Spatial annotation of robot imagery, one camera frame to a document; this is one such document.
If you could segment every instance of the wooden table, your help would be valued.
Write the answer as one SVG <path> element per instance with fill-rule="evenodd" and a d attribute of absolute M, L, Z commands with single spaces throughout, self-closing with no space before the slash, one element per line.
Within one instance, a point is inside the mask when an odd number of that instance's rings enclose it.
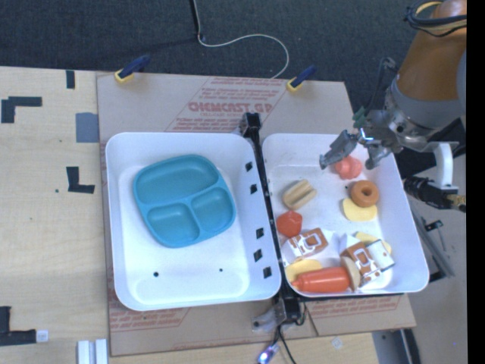
<path fill-rule="evenodd" d="M 41 96 L 0 124 L 0 306 L 11 330 L 45 329 L 48 342 L 0 347 L 0 362 L 75 362 L 79 340 L 108 339 L 98 143 L 77 143 L 76 114 L 97 113 L 96 75 L 0 68 L 0 95 Z M 94 193 L 68 191 L 67 167 Z M 378 363 L 371 333 L 288 341 L 297 362 Z M 112 363 L 255 362 L 266 344 L 111 357 Z M 276 363 L 289 362 L 278 353 Z"/>

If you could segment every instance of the cardboard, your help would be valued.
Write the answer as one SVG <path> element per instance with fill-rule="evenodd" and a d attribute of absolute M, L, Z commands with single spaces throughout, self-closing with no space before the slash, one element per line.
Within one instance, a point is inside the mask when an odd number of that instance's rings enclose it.
<path fill-rule="evenodd" d="M 245 112 L 258 112 L 261 139 L 272 133 L 335 133 L 352 129 L 352 110 L 340 82 L 305 81 L 297 93 L 285 80 L 135 74 L 119 84 L 97 76 L 103 215 L 108 271 L 111 355 L 153 353 L 270 341 L 253 331 L 252 318 L 271 300 L 135 312 L 113 287 L 105 144 L 121 132 L 238 133 Z M 285 331 L 288 339 L 350 334 L 415 325 L 406 295 L 309 302 L 307 321 Z"/>

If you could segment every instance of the plastic donut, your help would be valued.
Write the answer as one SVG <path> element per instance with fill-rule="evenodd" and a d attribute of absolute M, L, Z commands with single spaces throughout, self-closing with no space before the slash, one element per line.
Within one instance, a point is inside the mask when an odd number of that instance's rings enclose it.
<path fill-rule="evenodd" d="M 359 180 L 350 189 L 350 198 L 357 206 L 368 208 L 378 201 L 379 189 L 374 182 Z"/>

